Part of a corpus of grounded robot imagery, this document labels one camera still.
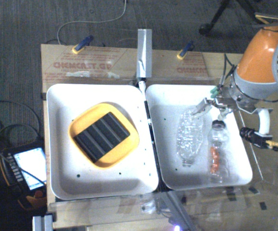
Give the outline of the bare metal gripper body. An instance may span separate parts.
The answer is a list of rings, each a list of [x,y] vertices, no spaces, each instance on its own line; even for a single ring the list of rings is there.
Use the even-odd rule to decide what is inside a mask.
[[[217,108],[231,110],[255,110],[257,101],[240,92],[237,87],[221,87],[213,94]]]

